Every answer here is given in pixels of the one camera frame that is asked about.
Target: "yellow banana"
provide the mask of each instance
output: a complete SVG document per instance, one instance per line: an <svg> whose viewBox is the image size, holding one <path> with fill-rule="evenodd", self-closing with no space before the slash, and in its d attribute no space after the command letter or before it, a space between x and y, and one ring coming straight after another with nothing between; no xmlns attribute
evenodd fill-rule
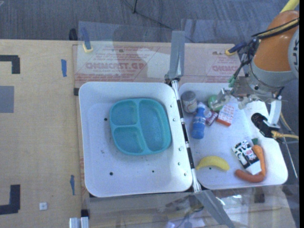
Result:
<svg viewBox="0 0 304 228"><path fill-rule="evenodd" d="M216 166L224 171L228 171L230 169L230 166L226 160L215 155L206 156L203 159L201 159L198 166L195 169L198 170L206 166Z"/></svg>

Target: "tin can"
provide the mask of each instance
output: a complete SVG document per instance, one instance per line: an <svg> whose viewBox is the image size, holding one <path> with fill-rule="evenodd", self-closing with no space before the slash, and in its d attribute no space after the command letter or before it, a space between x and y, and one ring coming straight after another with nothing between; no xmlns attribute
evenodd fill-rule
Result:
<svg viewBox="0 0 304 228"><path fill-rule="evenodd" d="M187 113L194 113L198 108L196 95L193 91L186 91L181 95L182 107Z"/></svg>

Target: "teal plate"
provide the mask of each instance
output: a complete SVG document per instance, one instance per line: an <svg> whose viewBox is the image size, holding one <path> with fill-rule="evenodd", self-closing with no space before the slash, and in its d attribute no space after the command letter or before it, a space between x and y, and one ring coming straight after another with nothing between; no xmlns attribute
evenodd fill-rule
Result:
<svg viewBox="0 0 304 228"><path fill-rule="evenodd" d="M125 154L155 154L171 143L166 111L149 98L116 102L110 110L110 126L116 147Z"/></svg>

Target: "wooden surface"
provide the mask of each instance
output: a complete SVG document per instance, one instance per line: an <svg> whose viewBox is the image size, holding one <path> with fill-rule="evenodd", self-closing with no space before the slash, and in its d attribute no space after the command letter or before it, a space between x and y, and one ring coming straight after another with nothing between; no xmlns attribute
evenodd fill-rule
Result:
<svg viewBox="0 0 304 228"><path fill-rule="evenodd" d="M21 69L0 62L0 85L14 86L14 112L0 113L0 205L21 187L20 210L0 215L0 227L68 227L82 203L72 42L0 40L0 55L18 55Z"/></svg>

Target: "carrot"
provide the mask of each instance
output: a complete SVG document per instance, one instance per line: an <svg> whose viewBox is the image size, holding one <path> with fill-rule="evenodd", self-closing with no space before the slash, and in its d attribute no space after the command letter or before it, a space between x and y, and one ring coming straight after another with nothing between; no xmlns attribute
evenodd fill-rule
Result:
<svg viewBox="0 0 304 228"><path fill-rule="evenodd" d="M238 169L235 171L235 175L237 177L239 177L240 179L243 179L243 180L249 181L249 182L261 182L262 180L264 180L264 176L263 176L262 172L260 172L257 175L252 175L252 174L249 174L247 172L244 172L244 171Z"/></svg>
<svg viewBox="0 0 304 228"><path fill-rule="evenodd" d="M262 175L266 176L265 157L264 157L263 148L260 145L255 144L255 145L253 145L252 150L257 155L258 159L260 160Z"/></svg>

